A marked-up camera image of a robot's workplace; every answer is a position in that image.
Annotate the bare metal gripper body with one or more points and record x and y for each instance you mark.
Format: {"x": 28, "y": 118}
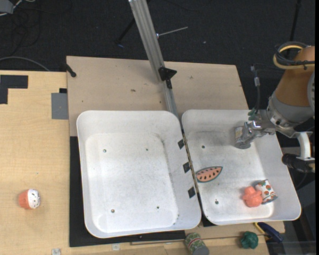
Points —
{"x": 265, "y": 127}

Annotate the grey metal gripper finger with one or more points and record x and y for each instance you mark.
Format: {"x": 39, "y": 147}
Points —
{"x": 248, "y": 135}

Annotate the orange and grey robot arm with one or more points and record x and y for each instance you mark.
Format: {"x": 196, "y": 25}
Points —
{"x": 295, "y": 89}

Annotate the white plastic tray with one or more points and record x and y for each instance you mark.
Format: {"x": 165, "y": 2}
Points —
{"x": 130, "y": 174}
{"x": 242, "y": 163}

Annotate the red watermelon slice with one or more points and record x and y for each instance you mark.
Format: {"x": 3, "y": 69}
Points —
{"x": 208, "y": 174}

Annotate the white cup with red print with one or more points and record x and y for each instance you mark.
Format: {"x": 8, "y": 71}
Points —
{"x": 268, "y": 191}

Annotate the orange lumpy toy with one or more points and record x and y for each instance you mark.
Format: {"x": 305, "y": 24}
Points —
{"x": 252, "y": 197}

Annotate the thin black and white rod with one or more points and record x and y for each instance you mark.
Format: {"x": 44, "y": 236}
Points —
{"x": 189, "y": 155}

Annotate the green broccoli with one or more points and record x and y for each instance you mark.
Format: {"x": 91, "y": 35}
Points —
{"x": 249, "y": 239}

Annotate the green printed can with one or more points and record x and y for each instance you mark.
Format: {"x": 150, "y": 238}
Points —
{"x": 196, "y": 244}

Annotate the brown cardboard board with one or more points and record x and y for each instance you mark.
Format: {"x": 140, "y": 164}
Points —
{"x": 117, "y": 89}

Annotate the orange and white cupcake toy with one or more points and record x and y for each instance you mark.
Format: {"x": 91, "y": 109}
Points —
{"x": 29, "y": 199}

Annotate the black cylinder on white bracket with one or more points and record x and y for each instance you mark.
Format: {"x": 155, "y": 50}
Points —
{"x": 305, "y": 145}

